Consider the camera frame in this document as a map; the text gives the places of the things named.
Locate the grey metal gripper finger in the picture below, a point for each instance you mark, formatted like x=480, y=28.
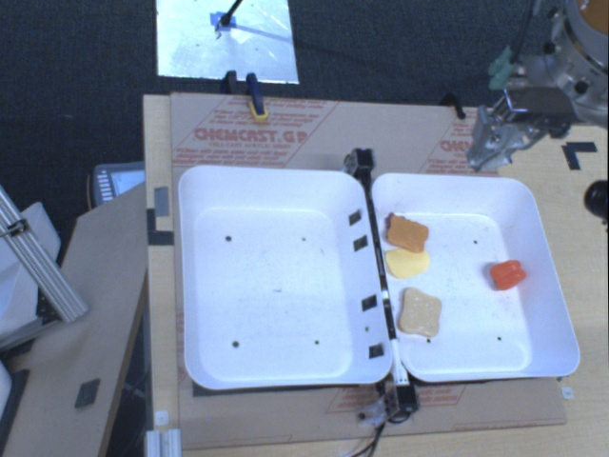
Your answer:
x=508, y=145
x=481, y=136

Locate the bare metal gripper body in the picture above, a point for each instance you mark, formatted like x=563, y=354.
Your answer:
x=542, y=100

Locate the orange toy biscuit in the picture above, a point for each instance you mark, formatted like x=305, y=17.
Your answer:
x=407, y=234

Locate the orange toy pepper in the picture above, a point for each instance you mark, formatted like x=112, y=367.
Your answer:
x=507, y=274

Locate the yellow toy food slice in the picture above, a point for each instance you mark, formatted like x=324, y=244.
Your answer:
x=405, y=264

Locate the thin black and white rod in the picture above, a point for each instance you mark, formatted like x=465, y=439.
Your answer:
x=378, y=250

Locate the brown cardboard board red print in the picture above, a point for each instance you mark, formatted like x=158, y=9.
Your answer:
x=304, y=126

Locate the beige toy bread slice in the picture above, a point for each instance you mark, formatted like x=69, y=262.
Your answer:
x=419, y=313

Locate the white plastic tray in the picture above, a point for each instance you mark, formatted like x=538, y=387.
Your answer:
x=266, y=293
x=471, y=350

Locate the black cylinder on white bracket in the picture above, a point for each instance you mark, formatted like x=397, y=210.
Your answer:
x=597, y=199

